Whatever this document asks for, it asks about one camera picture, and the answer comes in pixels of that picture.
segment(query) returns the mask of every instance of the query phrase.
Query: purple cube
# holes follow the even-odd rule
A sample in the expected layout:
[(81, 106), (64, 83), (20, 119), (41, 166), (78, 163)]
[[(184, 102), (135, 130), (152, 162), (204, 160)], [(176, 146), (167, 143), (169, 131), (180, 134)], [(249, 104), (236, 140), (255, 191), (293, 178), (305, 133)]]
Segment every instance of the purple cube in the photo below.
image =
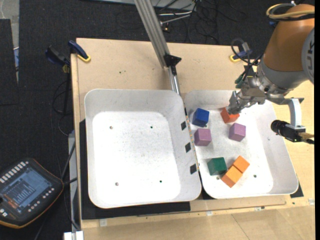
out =
[(210, 129), (199, 128), (194, 133), (194, 144), (196, 146), (208, 146), (211, 140)]
[(229, 130), (229, 139), (240, 142), (246, 137), (246, 126), (234, 123)]

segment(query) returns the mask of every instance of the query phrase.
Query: robotic arm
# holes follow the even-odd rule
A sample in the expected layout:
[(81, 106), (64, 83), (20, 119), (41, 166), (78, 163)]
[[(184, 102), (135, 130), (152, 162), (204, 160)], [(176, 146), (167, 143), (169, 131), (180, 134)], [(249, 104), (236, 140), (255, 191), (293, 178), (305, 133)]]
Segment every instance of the robotic arm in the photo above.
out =
[[(281, 7), (291, 8), (284, 14), (272, 14)], [(278, 24), (269, 44), (254, 72), (252, 65), (246, 67), (244, 78), (229, 100), (227, 111), (238, 114), (244, 108), (264, 104), (265, 100), (278, 105), (289, 105), (291, 122), (276, 120), (271, 129), (292, 142), (307, 142), (314, 137), (306, 133), (301, 124), (300, 103), (303, 98), (285, 98), (302, 82), (314, 84), (315, 56), (315, 7), (308, 4), (278, 4), (270, 7), (267, 15)]]

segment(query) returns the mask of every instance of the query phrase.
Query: white tray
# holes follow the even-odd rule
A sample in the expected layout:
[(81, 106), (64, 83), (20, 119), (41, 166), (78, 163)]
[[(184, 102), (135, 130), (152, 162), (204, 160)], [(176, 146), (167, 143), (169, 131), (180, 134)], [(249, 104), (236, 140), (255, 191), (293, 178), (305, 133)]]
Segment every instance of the white tray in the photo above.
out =
[[(245, 108), (237, 123), (246, 126), (241, 141), (229, 139), (229, 128), (220, 112), (229, 104), (232, 90), (195, 90), (185, 97), (185, 107), (192, 122), (197, 108), (209, 111), (212, 142), (209, 146), (195, 146), (204, 190), (215, 199), (292, 194), (298, 189), (298, 179), (289, 157), (284, 139), (270, 128), (276, 120), (271, 102)], [(192, 134), (199, 128), (190, 123)], [(234, 160), (243, 156), (250, 166), (240, 180), (230, 188), (219, 176), (210, 175), (207, 162), (224, 157), (229, 168)]]
[(94, 89), (84, 99), (88, 194), (100, 208), (196, 199), (201, 182), (182, 98), (171, 90)]

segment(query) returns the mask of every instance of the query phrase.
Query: block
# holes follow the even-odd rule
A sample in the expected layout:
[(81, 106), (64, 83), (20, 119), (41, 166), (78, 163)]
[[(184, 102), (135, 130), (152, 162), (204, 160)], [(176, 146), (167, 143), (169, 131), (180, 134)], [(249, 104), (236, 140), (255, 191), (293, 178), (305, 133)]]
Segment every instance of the block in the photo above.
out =
[(233, 123), (238, 119), (238, 117), (240, 117), (240, 114), (229, 114), (225, 107), (222, 109), (220, 114), (225, 124)]
[(210, 129), (199, 128), (194, 132), (194, 144), (196, 146), (208, 146), (211, 140)]
[(246, 137), (246, 126), (234, 123), (229, 129), (229, 139), (240, 142)]
[(239, 171), (235, 166), (231, 166), (229, 170), (222, 176), (221, 180), (232, 188), (242, 176), (241, 171)]
[(209, 121), (209, 111), (197, 108), (193, 114), (192, 124), (195, 126), (205, 127)]
[(210, 175), (224, 174), (228, 169), (223, 157), (212, 158), (207, 165)]
[(241, 155), (239, 155), (232, 165), (235, 168), (237, 168), (241, 173), (244, 173), (245, 170), (249, 167), (250, 163)]

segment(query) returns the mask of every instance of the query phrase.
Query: blue cube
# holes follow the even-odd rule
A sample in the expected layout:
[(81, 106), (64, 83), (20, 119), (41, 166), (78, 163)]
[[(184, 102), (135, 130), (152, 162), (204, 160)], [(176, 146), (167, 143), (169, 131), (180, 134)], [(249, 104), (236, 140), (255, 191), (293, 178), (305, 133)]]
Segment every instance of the blue cube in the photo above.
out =
[(209, 111), (197, 108), (193, 114), (192, 124), (195, 126), (205, 127), (209, 121)]

